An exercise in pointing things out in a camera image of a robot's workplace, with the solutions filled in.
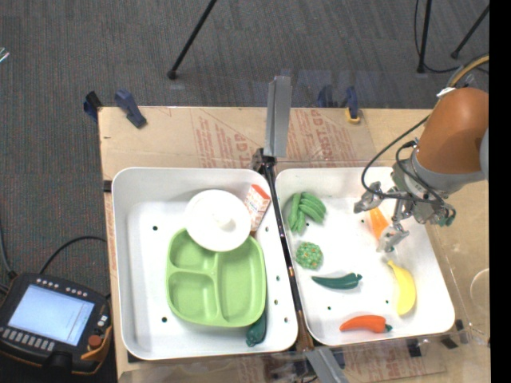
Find yellow banana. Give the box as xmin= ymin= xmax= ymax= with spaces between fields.
xmin=386 ymin=259 xmax=418 ymax=317

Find dark green chili pepper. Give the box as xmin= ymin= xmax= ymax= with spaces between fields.
xmin=311 ymin=272 xmax=363 ymax=291

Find brown cardboard board, red print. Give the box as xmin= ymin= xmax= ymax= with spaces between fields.
xmin=97 ymin=105 xmax=490 ymax=383

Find green round toy peas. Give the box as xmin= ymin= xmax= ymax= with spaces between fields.
xmin=295 ymin=241 xmax=324 ymax=271

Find green divided plate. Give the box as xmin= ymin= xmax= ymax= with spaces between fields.
xmin=164 ymin=227 xmax=268 ymax=329

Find dark green toy cucumber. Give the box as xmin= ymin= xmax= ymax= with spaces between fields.
xmin=244 ymin=308 xmax=268 ymax=348

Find orange chili pepper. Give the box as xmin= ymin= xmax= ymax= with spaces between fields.
xmin=339 ymin=314 xmax=394 ymax=334

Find white plastic tray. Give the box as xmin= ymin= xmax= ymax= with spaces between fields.
xmin=111 ymin=166 xmax=299 ymax=361
xmin=275 ymin=166 xmax=457 ymax=347

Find black block with thin wires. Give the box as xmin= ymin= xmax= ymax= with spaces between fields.
xmin=251 ymin=147 xmax=277 ymax=172

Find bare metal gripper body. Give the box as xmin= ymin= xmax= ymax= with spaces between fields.
xmin=390 ymin=160 xmax=457 ymax=227

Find green pea pods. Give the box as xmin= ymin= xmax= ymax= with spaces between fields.
xmin=287 ymin=191 xmax=327 ymax=234

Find orange carrot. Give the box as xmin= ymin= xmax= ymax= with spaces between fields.
xmin=367 ymin=207 xmax=392 ymax=241

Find black tripod stand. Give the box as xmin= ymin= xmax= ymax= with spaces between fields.
xmin=166 ymin=0 xmax=229 ymax=81
xmin=414 ymin=0 xmax=490 ymax=74

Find white round bowl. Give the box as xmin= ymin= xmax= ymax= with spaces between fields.
xmin=184 ymin=188 xmax=253 ymax=253

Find orange and white carton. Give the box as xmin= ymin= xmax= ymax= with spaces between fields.
xmin=243 ymin=184 xmax=272 ymax=233

